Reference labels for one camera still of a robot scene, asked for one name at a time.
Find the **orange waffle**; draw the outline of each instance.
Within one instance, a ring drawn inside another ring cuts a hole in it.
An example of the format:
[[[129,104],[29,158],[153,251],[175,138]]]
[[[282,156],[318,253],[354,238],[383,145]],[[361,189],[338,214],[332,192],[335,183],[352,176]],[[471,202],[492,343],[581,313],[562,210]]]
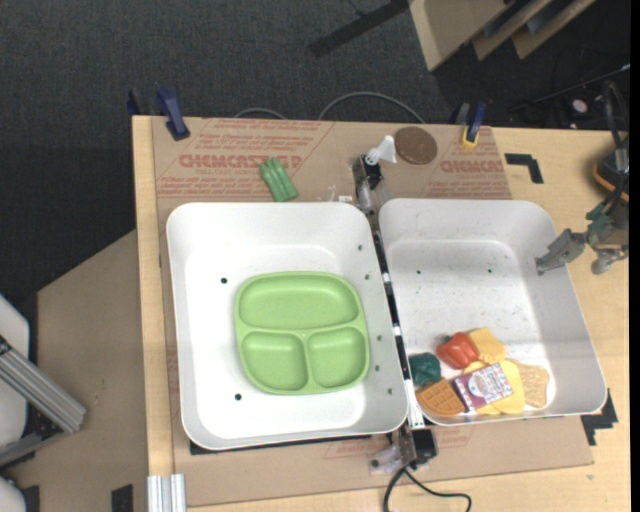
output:
[[[465,412],[465,407],[451,384],[445,379],[419,390],[416,398],[427,411],[440,416],[455,416]]]

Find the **blue clamp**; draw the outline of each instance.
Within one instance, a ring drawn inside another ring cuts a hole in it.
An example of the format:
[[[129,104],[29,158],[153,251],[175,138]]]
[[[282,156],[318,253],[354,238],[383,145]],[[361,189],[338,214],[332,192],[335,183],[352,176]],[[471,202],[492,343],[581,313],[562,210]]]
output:
[[[480,127],[482,126],[482,119],[484,118],[484,112],[486,109],[487,106],[479,101],[471,122],[468,126],[465,126],[464,133],[462,135],[463,146],[468,148],[475,148],[477,146],[478,135],[480,133]]]
[[[156,101],[162,113],[169,117],[167,128],[173,138],[175,140],[182,140],[189,137],[191,132],[189,132],[189,129],[182,119],[176,93],[167,87],[159,87],[156,93]]]

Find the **green clip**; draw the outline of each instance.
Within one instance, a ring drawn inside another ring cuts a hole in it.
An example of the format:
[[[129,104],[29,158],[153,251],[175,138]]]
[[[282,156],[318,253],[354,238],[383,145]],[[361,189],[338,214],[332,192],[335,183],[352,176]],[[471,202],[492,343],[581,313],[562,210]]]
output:
[[[271,195],[275,201],[284,202],[298,197],[298,191],[291,183],[286,169],[277,158],[271,157],[260,164],[260,174],[269,190],[271,190]]]

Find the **brown round disc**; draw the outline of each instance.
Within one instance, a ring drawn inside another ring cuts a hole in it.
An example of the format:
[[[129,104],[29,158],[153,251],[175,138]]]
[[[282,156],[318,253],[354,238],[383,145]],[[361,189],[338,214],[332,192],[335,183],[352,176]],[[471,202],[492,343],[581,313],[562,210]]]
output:
[[[417,126],[407,126],[398,130],[395,142],[400,157],[410,164],[428,164],[438,154],[436,140]]]

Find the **green object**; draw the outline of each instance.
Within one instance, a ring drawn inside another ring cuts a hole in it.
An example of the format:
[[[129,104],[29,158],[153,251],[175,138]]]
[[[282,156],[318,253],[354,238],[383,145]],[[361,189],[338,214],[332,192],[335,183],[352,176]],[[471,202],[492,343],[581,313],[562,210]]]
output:
[[[411,377],[416,386],[423,387],[431,382],[440,382],[442,377],[439,359],[430,352],[409,356]]]
[[[357,384],[369,369],[369,336],[355,289],[326,272],[278,272],[245,281],[234,304],[246,375],[281,395]]]
[[[260,164],[260,175],[275,201],[284,202],[298,197],[298,191],[291,183],[287,170],[277,158],[271,157]]]

